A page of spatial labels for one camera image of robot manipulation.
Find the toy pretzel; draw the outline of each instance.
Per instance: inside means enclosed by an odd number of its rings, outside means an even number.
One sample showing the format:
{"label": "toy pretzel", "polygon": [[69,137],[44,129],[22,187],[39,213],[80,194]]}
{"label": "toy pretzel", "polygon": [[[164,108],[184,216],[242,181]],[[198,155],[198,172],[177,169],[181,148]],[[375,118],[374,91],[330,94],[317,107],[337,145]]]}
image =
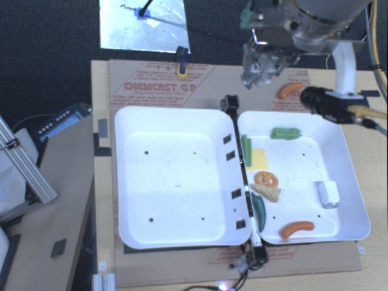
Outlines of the toy pretzel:
{"label": "toy pretzel", "polygon": [[258,172],[255,175],[255,182],[267,187],[277,187],[279,183],[278,178],[270,172]]}

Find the green connector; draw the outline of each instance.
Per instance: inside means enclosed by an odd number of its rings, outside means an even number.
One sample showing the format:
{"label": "green connector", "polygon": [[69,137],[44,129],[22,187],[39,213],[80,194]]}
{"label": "green connector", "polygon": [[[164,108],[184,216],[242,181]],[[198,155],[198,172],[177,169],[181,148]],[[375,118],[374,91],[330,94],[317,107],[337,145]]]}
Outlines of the green connector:
{"label": "green connector", "polygon": [[247,135],[243,135],[241,137],[241,143],[242,145],[242,150],[244,153],[244,160],[245,160],[245,165],[247,167],[252,166],[252,140],[247,137]]}
{"label": "green connector", "polygon": [[271,139],[293,140],[299,138],[300,136],[302,136],[302,134],[299,129],[282,129],[280,127],[275,127],[272,130]]}
{"label": "green connector", "polygon": [[259,232],[261,233],[264,230],[264,226],[266,226],[266,207],[261,196],[251,193],[251,197],[253,208],[255,208],[258,216]]}
{"label": "green connector", "polygon": [[251,1],[248,2],[245,9],[240,14],[240,29],[251,29],[251,21],[253,16],[253,11],[250,10]]}

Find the dark floor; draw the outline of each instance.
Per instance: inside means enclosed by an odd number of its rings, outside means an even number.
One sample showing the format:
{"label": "dark floor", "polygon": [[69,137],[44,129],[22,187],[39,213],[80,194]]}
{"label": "dark floor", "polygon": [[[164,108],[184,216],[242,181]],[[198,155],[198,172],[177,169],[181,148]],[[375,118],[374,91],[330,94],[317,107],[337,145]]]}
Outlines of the dark floor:
{"label": "dark floor", "polygon": [[[241,64],[250,32],[238,28],[248,0],[184,0],[192,54],[190,62]],[[270,6],[272,0],[260,0]],[[378,39],[387,70],[387,2],[379,0]],[[94,59],[169,60],[172,54],[103,50],[99,47],[99,0],[0,0],[0,115],[9,126],[74,103],[91,103],[90,61]],[[347,38],[365,34],[364,15]],[[326,57],[304,57],[297,67],[326,68]],[[357,53],[358,69],[369,69],[367,47]],[[30,133],[47,118],[26,121]],[[88,226],[73,290],[90,289],[93,247]]]}

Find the white tray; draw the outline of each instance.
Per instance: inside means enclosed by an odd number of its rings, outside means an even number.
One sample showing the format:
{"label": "white tray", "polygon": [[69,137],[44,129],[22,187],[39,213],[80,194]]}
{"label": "white tray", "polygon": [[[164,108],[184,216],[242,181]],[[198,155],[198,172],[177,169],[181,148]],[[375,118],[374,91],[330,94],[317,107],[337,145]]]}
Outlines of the white tray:
{"label": "white tray", "polygon": [[[126,107],[116,115],[115,130],[124,243],[148,249],[247,241],[243,178],[225,113]],[[235,157],[227,160],[229,153]],[[241,196],[232,198],[236,190]]]}
{"label": "white tray", "polygon": [[[252,139],[252,149],[266,153],[268,171],[275,174],[281,193],[278,202],[263,197],[266,224],[260,236],[271,244],[360,240],[368,236],[370,222],[353,170],[342,128],[318,115],[286,112],[244,112],[239,131]],[[301,130],[294,140],[271,139],[274,127]],[[254,183],[257,171],[248,171]],[[338,207],[325,209],[317,185],[335,181]],[[283,239],[281,229],[289,223],[311,221],[312,231],[298,231]]]}

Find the tray with toy food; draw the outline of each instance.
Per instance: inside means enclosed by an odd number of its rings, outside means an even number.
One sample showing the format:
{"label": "tray with toy food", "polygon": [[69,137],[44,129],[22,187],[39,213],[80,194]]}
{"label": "tray with toy food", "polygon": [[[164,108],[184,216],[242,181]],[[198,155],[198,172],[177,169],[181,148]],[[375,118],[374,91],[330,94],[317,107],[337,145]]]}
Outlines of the tray with toy food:
{"label": "tray with toy food", "polygon": [[244,112],[238,128],[240,139],[219,110],[131,106],[116,114],[125,244],[232,246],[256,229],[271,244],[368,235],[340,126],[306,113]]}

